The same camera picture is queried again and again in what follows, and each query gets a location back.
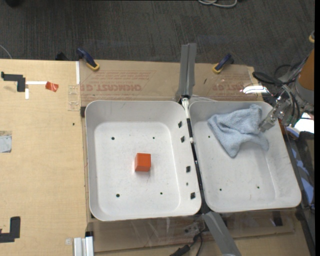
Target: gray carpet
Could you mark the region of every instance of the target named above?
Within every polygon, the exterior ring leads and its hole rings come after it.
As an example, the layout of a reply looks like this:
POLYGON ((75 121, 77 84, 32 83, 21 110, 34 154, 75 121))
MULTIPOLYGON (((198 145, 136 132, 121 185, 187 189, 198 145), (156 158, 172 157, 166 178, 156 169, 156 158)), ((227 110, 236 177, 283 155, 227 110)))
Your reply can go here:
MULTIPOLYGON (((231 9, 196 0, 24 0, 14 8, 0 0, 0 44, 14 59, 63 52, 77 60, 83 47, 95 59, 179 62, 181 45, 194 42, 197 63, 231 53, 235 64, 273 75, 311 51, 314 29, 315 0, 241 0, 231 9)), ((8 58, 1 48, 0 58, 8 58)))

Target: wooden table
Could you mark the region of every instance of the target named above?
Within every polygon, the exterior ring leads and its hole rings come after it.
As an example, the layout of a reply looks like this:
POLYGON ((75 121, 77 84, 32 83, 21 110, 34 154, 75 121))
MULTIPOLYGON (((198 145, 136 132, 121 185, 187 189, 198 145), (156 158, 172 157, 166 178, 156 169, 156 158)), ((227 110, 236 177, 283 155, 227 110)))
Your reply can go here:
MULTIPOLYGON (((15 82, 0 79, 0 131, 12 132, 12 151, 0 153, 0 229, 9 232, 10 218, 21 218, 20 238, 0 243, 0 256, 71 256, 72 239, 87 226, 82 118, 68 111, 68 86, 76 85, 75 61, 0 59, 0 71, 27 81, 59 84, 56 92, 31 85, 29 99, 15 82)), ((301 224, 295 232, 235 240, 246 256, 309 255, 301 224)), ((97 255, 169 255, 178 246, 97 255)), ((195 255, 197 246, 186 256, 195 255)), ((200 255, 220 255, 214 241, 200 255)))

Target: white plastic tray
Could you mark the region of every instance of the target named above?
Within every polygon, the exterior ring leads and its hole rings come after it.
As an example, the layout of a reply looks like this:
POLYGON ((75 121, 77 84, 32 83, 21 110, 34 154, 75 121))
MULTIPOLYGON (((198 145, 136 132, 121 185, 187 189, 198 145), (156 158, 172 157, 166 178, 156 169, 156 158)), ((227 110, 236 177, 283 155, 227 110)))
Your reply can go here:
POLYGON ((85 122, 89 205, 97 219, 188 216, 199 211, 186 114, 178 103, 98 100, 86 107, 85 122), (151 154, 149 172, 135 172, 136 153, 151 154))
POLYGON ((272 107, 265 102, 196 101, 189 107, 196 155, 207 205, 215 212, 296 207, 301 191, 277 122, 264 134, 269 150, 246 142, 231 158, 208 126, 214 114, 227 114, 260 105, 265 117, 272 107))

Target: blue towel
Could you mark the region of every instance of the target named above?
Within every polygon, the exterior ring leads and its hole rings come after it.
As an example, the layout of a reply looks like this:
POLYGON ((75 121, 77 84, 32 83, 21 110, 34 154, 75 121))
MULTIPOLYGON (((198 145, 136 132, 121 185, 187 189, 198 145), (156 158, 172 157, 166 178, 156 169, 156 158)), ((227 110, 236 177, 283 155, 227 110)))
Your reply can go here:
POLYGON ((262 108, 252 104, 247 109, 228 114, 214 114, 208 119, 208 125, 225 151, 234 158, 241 144, 245 142, 256 143, 266 151, 269 149, 266 137, 259 130, 261 118, 262 108))

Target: orange cube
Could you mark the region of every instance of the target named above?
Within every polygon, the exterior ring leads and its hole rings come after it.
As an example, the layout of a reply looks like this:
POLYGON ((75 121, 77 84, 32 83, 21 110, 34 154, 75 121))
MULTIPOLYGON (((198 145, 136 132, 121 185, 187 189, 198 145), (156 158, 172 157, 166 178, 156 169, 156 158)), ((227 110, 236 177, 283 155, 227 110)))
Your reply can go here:
POLYGON ((151 154, 137 153, 134 159, 136 172, 149 172, 151 168, 151 154))

